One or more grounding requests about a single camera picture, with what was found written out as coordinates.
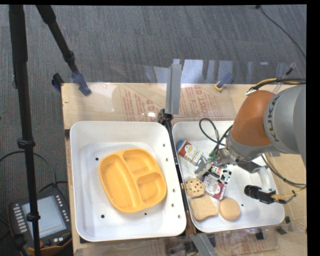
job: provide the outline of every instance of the black tripod leg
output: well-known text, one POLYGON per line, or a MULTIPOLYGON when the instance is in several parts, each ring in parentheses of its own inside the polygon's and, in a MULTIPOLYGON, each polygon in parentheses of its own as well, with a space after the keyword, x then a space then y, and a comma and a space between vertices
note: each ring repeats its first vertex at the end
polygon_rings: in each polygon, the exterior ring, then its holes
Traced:
POLYGON ((29 100, 28 82, 28 49, 26 36, 25 12, 22 4, 9 5, 9 22, 11 33, 12 60, 14 82, 18 90, 22 138, 18 139, 18 147, 24 149, 25 166, 28 183, 30 213, 27 220, 32 222, 34 252, 40 256, 39 213, 36 191, 36 175, 33 147, 35 146, 32 135, 31 111, 29 100))
POLYGON ((63 37, 61 30, 56 21, 56 15, 52 10, 51 5, 36 5, 44 23, 46 23, 51 30, 51 33, 62 52, 64 60, 68 63, 72 71, 72 79, 76 84, 79 84, 79 90, 84 94, 88 95, 91 93, 91 90, 88 88, 88 85, 83 77, 83 75, 78 71, 78 68, 75 63, 75 55, 72 51, 69 50, 68 45, 63 37))

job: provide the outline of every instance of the white plastic tray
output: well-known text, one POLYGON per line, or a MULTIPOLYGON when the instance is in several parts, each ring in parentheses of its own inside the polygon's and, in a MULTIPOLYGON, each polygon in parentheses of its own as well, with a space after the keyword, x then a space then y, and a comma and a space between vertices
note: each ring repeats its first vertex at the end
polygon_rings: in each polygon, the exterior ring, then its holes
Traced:
MULTIPOLYGON (((222 136, 224 132, 233 124, 233 121, 215 121, 216 128, 219 135, 222 136)), ((214 128, 208 121, 203 121, 201 126, 205 132, 213 139, 216 138, 214 128)), ((193 146, 199 148, 206 156, 213 150, 216 144, 209 140, 200 130, 199 122, 178 122, 172 128, 172 135, 175 146, 181 140, 189 141, 193 146)), ((180 166, 183 181, 194 178, 195 166, 188 162, 186 159, 178 155, 178 162, 180 166)), ((265 163, 262 159, 257 159, 255 163, 263 166, 265 163)), ((262 186, 262 181, 257 173, 250 174, 238 166, 229 165, 227 168, 232 171, 230 180, 227 184, 224 197, 235 199, 241 208, 240 217, 236 221, 227 221, 219 214, 214 217, 209 217, 202 221, 194 219, 192 212, 191 218, 194 226, 200 231, 206 233, 230 231, 237 229, 246 229, 262 226, 272 226, 281 223, 285 217, 285 211, 282 204, 271 203, 266 204, 257 199, 253 199, 244 193, 246 185, 262 186)), ((275 182, 271 176, 270 170, 267 169, 271 187, 276 189, 275 182)), ((212 201, 218 206, 219 201, 212 198, 212 201)))
POLYGON ((186 215, 169 133, 157 122, 80 121, 70 130, 75 224, 90 242, 178 236, 186 215), (115 209, 102 187, 98 166, 106 155, 129 148, 148 150, 159 164, 167 194, 147 209, 115 209))

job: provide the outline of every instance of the gray carpet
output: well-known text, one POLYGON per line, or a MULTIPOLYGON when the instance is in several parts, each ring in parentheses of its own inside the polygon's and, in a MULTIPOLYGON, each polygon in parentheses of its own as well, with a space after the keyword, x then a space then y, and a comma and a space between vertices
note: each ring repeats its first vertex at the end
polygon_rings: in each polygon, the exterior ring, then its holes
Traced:
MULTIPOLYGON (((183 64, 183 83, 214 84, 231 72, 235 84, 256 84, 283 76, 292 63, 289 77, 306 77, 306 4, 262 5, 263 11, 255 5, 52 8, 87 82, 166 83, 173 62, 183 64), (213 62, 222 71, 210 69, 213 62)), ((22 134, 8 11, 0 5, 0 158, 19 150, 22 134)), ((34 152, 48 160, 58 181, 66 181, 61 95, 51 79, 59 73, 71 82, 71 70, 36 6, 25 5, 24 11, 34 152)), ((37 190, 53 181, 36 156, 35 169, 37 190)), ((68 197, 67 185, 59 188, 68 197)), ((10 155, 0 162, 0 211, 6 214, 8 203, 27 195, 24 154, 10 155)), ((7 230, 0 221, 0 236, 7 230)), ((0 255, 20 255, 10 234, 0 241, 0 255)), ((72 255, 72 246, 57 255, 72 255)))

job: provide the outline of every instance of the round tan toy food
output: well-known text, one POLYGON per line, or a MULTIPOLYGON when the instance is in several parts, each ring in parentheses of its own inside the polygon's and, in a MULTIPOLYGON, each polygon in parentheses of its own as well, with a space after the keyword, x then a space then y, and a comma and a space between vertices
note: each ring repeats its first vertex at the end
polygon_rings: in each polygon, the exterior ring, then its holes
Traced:
POLYGON ((240 216, 240 205, 233 198, 225 198, 219 202, 219 213, 225 220, 234 222, 240 216))
POLYGON ((190 201, 193 217, 197 221, 203 221, 208 217, 218 214, 218 209, 212 201, 211 197, 207 194, 200 198, 194 198, 190 201))
POLYGON ((185 182, 185 191, 191 197, 199 197, 205 193, 205 185, 198 178, 188 178, 185 182))

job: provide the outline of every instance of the yellow plate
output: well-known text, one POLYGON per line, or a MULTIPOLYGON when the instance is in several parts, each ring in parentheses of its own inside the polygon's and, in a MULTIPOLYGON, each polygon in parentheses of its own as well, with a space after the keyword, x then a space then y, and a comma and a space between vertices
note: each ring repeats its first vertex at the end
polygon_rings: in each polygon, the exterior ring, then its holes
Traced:
POLYGON ((124 213, 154 206, 167 194, 166 180, 157 161, 142 148, 124 149, 105 156, 98 172, 110 202, 124 213))

